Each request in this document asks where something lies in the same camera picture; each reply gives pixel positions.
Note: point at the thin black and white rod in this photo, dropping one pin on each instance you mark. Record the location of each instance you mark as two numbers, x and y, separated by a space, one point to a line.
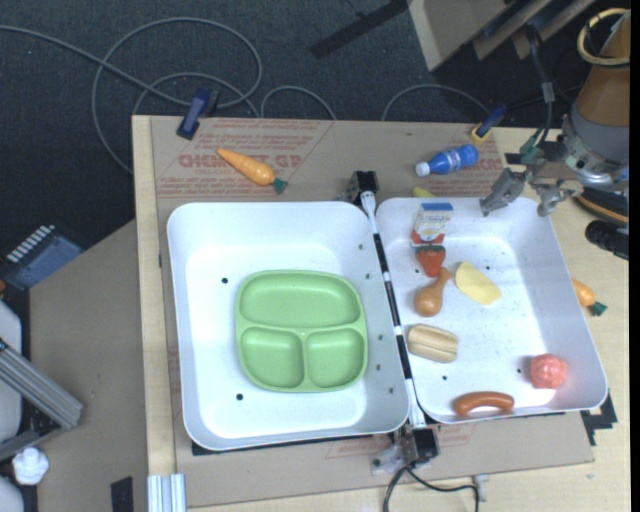
389 287

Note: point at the yellow banana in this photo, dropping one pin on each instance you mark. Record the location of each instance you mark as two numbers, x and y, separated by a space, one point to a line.
422 192

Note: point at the brown cardboard board, red print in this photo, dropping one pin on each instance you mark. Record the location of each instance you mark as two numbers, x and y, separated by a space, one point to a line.
310 137

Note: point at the orange carrot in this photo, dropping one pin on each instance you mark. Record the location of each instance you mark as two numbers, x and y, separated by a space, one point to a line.
584 292
250 167

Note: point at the tan hot dog bun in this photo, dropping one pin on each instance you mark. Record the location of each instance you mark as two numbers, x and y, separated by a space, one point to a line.
432 342

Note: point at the pink round toy food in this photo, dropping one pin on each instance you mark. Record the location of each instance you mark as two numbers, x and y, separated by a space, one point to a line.
548 371

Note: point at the yellow cheese wedge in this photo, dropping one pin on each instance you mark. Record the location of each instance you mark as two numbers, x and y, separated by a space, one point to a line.
477 285

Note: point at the blue bottle with white cap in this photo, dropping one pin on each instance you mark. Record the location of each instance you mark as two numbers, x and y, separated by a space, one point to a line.
450 160

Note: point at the white plastic tray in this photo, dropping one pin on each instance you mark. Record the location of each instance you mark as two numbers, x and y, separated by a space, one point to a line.
520 320
210 320

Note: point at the red strawberry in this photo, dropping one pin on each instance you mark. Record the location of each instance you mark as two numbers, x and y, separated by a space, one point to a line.
431 260

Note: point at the white, red and blue carton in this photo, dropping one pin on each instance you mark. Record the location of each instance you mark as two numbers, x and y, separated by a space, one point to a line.
431 225

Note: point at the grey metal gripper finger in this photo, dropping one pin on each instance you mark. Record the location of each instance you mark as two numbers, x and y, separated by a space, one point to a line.
552 197
502 190

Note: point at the brown chicken drumstick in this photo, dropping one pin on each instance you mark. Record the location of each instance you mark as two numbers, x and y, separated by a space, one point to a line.
429 300

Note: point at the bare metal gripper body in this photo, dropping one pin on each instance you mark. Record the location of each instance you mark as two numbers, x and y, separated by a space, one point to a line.
590 167

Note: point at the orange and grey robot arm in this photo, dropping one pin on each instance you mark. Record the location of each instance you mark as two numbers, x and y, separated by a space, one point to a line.
602 95

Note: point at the green divided plate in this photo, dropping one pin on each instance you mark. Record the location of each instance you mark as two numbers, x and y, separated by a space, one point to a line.
300 300

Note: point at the orange sausage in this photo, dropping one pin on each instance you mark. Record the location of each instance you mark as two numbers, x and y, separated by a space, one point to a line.
482 400

